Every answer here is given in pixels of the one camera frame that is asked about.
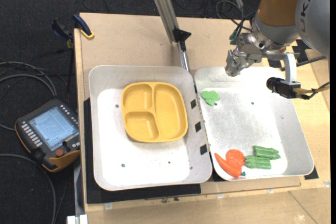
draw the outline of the black clamp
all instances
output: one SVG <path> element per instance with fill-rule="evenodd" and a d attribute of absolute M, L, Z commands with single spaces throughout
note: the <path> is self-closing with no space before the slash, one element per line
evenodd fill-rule
<path fill-rule="evenodd" d="M 73 17 L 75 21 L 75 28 L 80 28 L 81 33 L 88 39 L 93 38 L 95 35 L 90 30 L 89 26 L 85 23 L 85 21 L 78 15 L 75 14 Z M 53 32 L 67 41 L 68 48 L 73 48 L 74 43 L 74 35 L 72 32 L 61 22 L 59 18 L 55 18 L 53 23 L 51 24 Z"/>
<path fill-rule="evenodd" d="M 185 41 L 187 40 L 189 36 L 191 36 L 191 33 L 176 28 L 173 30 L 173 35 L 174 35 L 175 41 L 180 42 L 182 51 L 186 51 Z"/>

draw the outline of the yellow divided plate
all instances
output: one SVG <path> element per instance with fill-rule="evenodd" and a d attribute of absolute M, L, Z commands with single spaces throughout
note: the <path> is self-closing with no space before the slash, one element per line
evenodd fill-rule
<path fill-rule="evenodd" d="M 183 97 L 164 82 L 140 82 L 122 91 L 122 118 L 127 134 L 146 143 L 182 138 L 188 130 Z"/>

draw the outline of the black carpet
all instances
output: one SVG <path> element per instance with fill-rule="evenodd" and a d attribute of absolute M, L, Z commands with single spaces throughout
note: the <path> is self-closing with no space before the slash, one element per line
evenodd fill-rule
<path fill-rule="evenodd" d="M 173 0 L 177 16 L 240 19 L 234 7 L 218 6 L 221 0 Z M 243 0 L 245 14 L 255 12 L 260 0 Z M 56 36 L 51 23 L 56 17 L 72 30 L 72 16 L 80 12 L 159 15 L 154 0 L 0 0 L 0 62 L 24 62 L 50 75 L 58 96 L 76 110 L 76 82 L 72 74 L 67 91 L 70 51 Z M 0 65 L 0 79 L 33 70 Z M 45 104 L 47 88 L 34 79 L 10 79 L 0 83 L 0 124 L 13 127 L 16 119 Z M 0 154 L 30 158 L 13 131 L 0 128 Z M 73 167 L 47 176 L 55 188 L 57 219 L 65 223 L 75 214 Z M 18 157 L 0 157 L 0 223 L 51 223 L 53 192 L 38 167 Z"/>

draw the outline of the metal bracket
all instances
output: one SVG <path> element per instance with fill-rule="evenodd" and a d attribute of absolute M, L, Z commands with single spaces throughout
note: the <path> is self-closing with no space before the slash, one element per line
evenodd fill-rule
<path fill-rule="evenodd" d="M 182 51 L 186 51 L 185 41 L 187 40 L 189 36 L 191 36 L 191 33 L 181 30 L 181 29 L 174 29 L 173 35 L 174 35 L 176 42 L 180 42 Z"/>
<path fill-rule="evenodd" d="M 291 83 L 297 83 L 296 81 L 296 61 L 295 61 L 295 55 L 294 54 L 285 54 L 284 59 L 285 63 L 285 71 L 286 71 L 286 81 Z"/>

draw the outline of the wooden table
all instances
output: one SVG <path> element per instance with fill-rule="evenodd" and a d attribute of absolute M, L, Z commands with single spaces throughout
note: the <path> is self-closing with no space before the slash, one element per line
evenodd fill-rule
<path fill-rule="evenodd" d="M 95 37 L 75 29 L 75 55 L 80 122 L 84 210 L 93 223 L 330 223 L 329 90 L 309 101 L 294 100 L 319 178 L 302 176 L 201 184 L 201 195 L 88 204 L 86 200 L 83 101 L 89 98 L 88 74 L 98 65 L 180 66 L 160 17 L 82 13 Z M 225 66 L 230 20 L 178 18 L 186 41 L 191 73 L 205 66 Z M 267 66 L 267 60 L 256 66 Z M 329 81 L 328 62 L 298 68 L 305 89 Z"/>

